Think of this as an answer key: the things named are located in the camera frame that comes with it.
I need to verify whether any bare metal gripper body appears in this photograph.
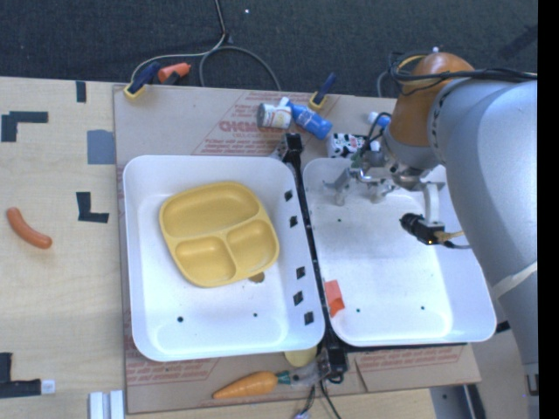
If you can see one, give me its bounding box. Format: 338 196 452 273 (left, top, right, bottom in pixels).
349 148 432 191

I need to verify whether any cow print carton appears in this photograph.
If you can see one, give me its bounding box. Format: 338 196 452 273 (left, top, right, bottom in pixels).
327 132 370 159

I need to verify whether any small blue bottle white cap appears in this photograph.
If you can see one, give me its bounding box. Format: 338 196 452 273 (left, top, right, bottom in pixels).
366 111 392 131

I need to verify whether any thin black rod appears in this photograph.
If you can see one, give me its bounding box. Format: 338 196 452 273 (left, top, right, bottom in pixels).
288 148 347 360

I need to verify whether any white plastic tray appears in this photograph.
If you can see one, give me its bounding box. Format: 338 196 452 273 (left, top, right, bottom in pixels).
301 156 499 348
122 154 327 363

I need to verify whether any white can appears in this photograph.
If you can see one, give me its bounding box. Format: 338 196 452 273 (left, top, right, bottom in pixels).
256 101 293 131

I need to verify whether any orange flat piece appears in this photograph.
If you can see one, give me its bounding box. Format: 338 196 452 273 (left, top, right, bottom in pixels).
323 279 347 319

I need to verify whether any yellow divided plate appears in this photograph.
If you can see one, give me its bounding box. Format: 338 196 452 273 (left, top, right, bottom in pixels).
158 181 281 289

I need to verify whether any brown cardboard board red print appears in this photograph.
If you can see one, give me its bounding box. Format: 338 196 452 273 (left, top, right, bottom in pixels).
112 84 483 415

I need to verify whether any orange carrot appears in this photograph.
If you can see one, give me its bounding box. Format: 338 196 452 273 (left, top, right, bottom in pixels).
211 370 292 401

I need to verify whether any orange sausage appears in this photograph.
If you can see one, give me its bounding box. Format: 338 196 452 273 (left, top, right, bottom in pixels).
5 207 53 251

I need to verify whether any black cylinder on white bracket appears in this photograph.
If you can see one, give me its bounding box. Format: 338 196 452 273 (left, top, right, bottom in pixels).
398 181 447 246

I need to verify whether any black block with thin wires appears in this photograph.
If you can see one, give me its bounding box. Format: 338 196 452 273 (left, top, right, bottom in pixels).
318 345 350 380
281 132 305 163

